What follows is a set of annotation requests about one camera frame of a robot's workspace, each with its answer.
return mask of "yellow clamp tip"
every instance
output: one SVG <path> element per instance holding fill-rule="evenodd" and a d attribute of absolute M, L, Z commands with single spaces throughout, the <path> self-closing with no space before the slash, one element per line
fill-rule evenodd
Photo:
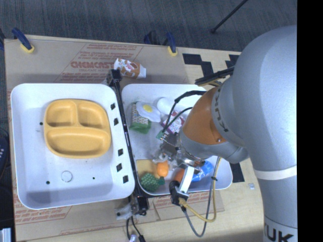
<path fill-rule="evenodd" d="M 172 52 L 172 49 L 171 49 L 171 47 L 170 46 L 168 46 L 168 52 L 171 54 L 171 56 L 176 56 L 177 55 L 177 49 L 176 49 L 176 52 L 174 53 L 174 52 Z"/>
<path fill-rule="evenodd" d="M 28 54 L 31 54 L 35 50 L 35 47 L 33 45 L 31 45 L 31 49 L 27 49 L 23 44 L 20 44 L 20 47 Z"/>

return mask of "chocolate donut package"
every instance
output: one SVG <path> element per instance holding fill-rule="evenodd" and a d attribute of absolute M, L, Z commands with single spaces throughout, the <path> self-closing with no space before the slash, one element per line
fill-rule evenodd
<path fill-rule="evenodd" d="M 126 59 L 118 58 L 114 64 L 115 70 L 120 70 L 122 76 L 134 79 L 146 78 L 146 68 L 140 63 L 133 63 Z"/>

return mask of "metal rod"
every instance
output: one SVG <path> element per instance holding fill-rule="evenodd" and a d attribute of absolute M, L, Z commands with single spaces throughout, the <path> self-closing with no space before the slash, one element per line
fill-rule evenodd
<path fill-rule="evenodd" d="M 216 25 L 213 29 L 211 29 L 211 33 L 215 33 L 216 30 L 224 24 L 236 11 L 240 9 L 248 0 L 243 0 L 237 7 L 235 7 L 232 12 L 230 12 L 218 25 Z"/>

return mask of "yellow divided plate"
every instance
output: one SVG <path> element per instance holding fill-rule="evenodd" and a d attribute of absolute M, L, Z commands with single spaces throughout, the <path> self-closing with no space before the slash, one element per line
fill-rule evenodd
<path fill-rule="evenodd" d="M 107 113 L 102 106 L 89 100 L 60 99 L 49 104 L 44 134 L 48 148 L 61 157 L 99 157 L 111 145 Z"/>

